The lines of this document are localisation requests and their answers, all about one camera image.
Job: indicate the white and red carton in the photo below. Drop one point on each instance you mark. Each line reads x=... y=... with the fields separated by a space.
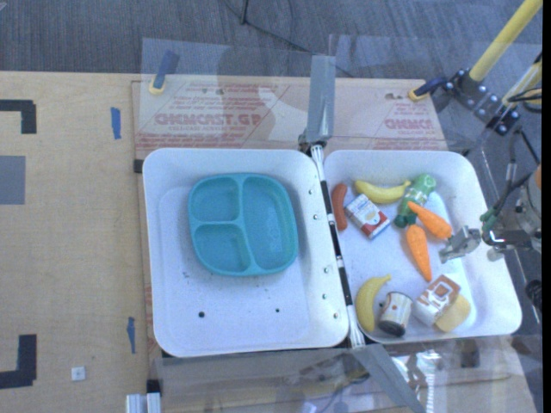
x=366 y=215

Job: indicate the orange carrot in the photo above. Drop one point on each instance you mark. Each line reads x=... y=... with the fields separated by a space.
x=432 y=222
x=418 y=250

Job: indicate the red sausage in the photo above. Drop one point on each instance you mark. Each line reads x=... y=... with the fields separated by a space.
x=339 y=207

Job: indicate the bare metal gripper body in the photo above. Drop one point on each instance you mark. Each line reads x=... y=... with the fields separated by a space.
x=512 y=238

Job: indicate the white and orange carton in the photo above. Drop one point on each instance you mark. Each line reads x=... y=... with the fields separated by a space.
x=435 y=299

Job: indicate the black cylinder on white bracket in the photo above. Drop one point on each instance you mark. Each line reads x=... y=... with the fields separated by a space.
x=535 y=293

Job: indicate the white plastic tray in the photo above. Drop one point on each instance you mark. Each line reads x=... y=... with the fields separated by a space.
x=490 y=299
x=241 y=312

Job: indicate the brown cardboard board red print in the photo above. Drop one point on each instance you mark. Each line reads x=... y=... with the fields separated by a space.
x=267 y=114

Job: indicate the green bottle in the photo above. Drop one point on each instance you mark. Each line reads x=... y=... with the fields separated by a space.
x=415 y=196

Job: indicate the white and brown can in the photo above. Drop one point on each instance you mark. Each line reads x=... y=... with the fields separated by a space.
x=396 y=312

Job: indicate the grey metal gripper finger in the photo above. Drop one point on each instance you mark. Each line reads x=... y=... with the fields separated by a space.
x=452 y=254
x=467 y=237

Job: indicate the thin black and white rod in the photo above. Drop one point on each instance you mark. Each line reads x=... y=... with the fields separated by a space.
x=332 y=226

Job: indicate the blue divided plate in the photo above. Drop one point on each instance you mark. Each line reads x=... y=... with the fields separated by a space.
x=267 y=222

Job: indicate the yellow bread slice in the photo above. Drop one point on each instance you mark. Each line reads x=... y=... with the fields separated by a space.
x=456 y=316

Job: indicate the yellow banana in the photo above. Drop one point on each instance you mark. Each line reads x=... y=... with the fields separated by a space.
x=381 y=192
x=366 y=303

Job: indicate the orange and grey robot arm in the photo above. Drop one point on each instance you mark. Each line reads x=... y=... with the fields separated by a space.
x=532 y=205

